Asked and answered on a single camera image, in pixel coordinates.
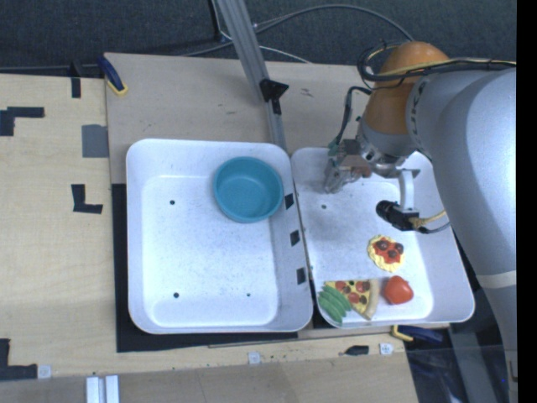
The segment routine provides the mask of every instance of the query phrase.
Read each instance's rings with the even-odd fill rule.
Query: wooden table
[[[123,65],[147,61],[174,69],[164,57],[109,58],[120,74]],[[140,136],[177,132],[182,139],[269,141],[238,61],[177,57],[174,65],[191,73],[192,85],[144,95],[142,83],[126,80],[131,102],[111,96],[101,79],[81,79],[81,97],[74,98],[68,77],[0,75],[0,110],[45,112],[44,118],[15,118],[13,136],[0,136],[0,338],[11,339],[10,365],[49,365],[55,378],[0,383],[0,395],[68,401],[73,389],[81,387],[83,396],[81,378],[119,374],[126,401],[249,401],[254,389],[255,401],[319,401],[334,393],[339,400],[417,401],[404,345],[387,328],[307,327],[283,342],[117,353],[111,182],[124,182],[126,148]],[[354,68],[268,63],[268,69],[276,81],[295,80],[281,99],[289,153],[326,146],[341,124],[347,88],[358,83]],[[201,91],[195,83],[203,71],[213,81]],[[140,107],[137,113],[148,94],[158,100],[155,112],[180,109],[182,123],[170,120],[175,128],[163,132],[150,114]],[[357,96],[356,108],[365,100]],[[134,124],[111,119],[121,107]],[[109,158],[83,156],[81,127],[93,124],[108,127]],[[101,213],[73,212],[74,184],[85,185],[86,203],[101,204]],[[394,353],[381,355],[380,343],[392,344]],[[352,345],[368,345],[369,355],[342,356]],[[248,364],[252,352],[260,365]],[[173,400],[179,389],[183,396]]]

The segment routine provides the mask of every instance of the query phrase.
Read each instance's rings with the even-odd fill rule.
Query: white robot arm
[[[430,159],[451,226],[496,317],[514,403],[518,401],[515,64],[495,70],[481,63],[463,64],[460,69],[453,67],[457,61],[422,42],[402,44],[392,55],[380,71],[389,81],[375,84],[356,138],[340,142],[340,136],[336,148],[332,145],[325,189],[339,191],[371,172],[395,177],[416,150]],[[441,69],[427,73],[432,66]],[[397,80],[397,75],[411,71],[412,77]],[[386,205],[379,204],[377,211],[390,220],[387,215],[393,211],[379,207]],[[408,222],[405,226],[405,211],[392,207],[398,219],[392,224],[412,229]]]

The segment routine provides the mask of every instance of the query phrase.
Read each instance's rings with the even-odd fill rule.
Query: pizza slice
[[[380,284],[370,280],[327,280],[323,291],[347,301],[347,307],[371,321],[377,310]]]
[[[369,240],[368,254],[380,269],[392,273],[404,262],[403,244],[382,234]]]

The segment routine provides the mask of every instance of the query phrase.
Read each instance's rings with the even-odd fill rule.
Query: wooden surface
[[[330,364],[323,361],[327,359],[335,359],[342,370],[352,364],[364,381],[369,378],[378,385],[378,372],[363,368],[364,357],[339,355],[360,344],[370,347],[371,355],[365,356],[368,363],[378,364],[379,371],[389,363],[390,371],[408,388],[399,401],[415,401],[404,345],[388,334],[345,336],[346,332],[339,332],[335,336],[340,337],[318,338],[321,334],[306,329],[298,341],[116,353],[110,162],[83,158],[81,147],[82,125],[108,125],[105,84],[82,79],[81,86],[82,97],[72,98],[68,78],[0,75],[0,109],[45,110],[43,119],[17,118],[14,136],[0,137],[0,338],[11,339],[10,365],[48,364],[55,378],[200,368],[204,370],[198,374],[207,376],[219,375],[220,369],[211,373],[206,368],[252,369],[248,353],[257,351],[262,366],[271,365],[274,374],[283,375],[298,399],[281,401],[302,401],[319,386],[315,372],[325,371]],[[347,87],[339,89],[341,109],[331,117],[337,121]],[[305,100],[313,93],[312,89],[295,92]],[[296,129],[303,124],[294,123]],[[312,140],[313,146],[336,134],[339,125],[329,125],[326,131],[330,132]],[[300,144],[293,142],[289,142],[292,148]],[[102,213],[73,212],[71,184],[85,184],[86,202],[102,204]],[[394,346],[391,359],[378,355],[380,343]],[[222,371],[222,378],[227,372]],[[377,401],[399,395],[388,387],[379,388],[385,400]],[[216,400],[206,396],[200,401]]]

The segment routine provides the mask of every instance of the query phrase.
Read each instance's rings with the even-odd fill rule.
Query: blue bowl
[[[284,199],[284,186],[270,165],[253,157],[237,157],[221,165],[212,188],[218,206],[237,222],[272,216]]]

